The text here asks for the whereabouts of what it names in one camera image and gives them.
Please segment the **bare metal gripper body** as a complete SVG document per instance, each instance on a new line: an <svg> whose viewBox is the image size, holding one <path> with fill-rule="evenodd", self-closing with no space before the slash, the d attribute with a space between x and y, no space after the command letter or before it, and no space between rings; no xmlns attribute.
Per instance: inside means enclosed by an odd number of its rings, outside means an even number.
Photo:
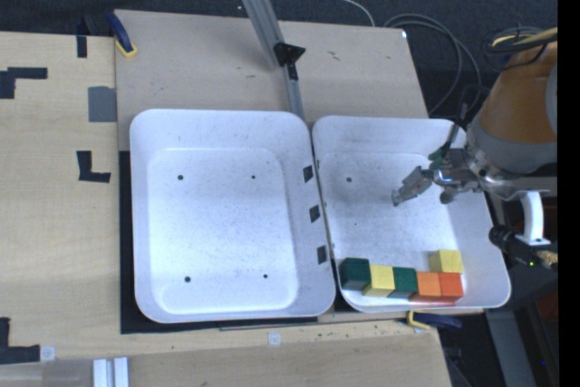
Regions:
<svg viewBox="0 0 580 387"><path fill-rule="evenodd" d="M479 148L441 146L429 155L433 183L460 193L485 191L502 200L517 200L528 192L551 195L551 178L533 178L500 168Z"/></svg>

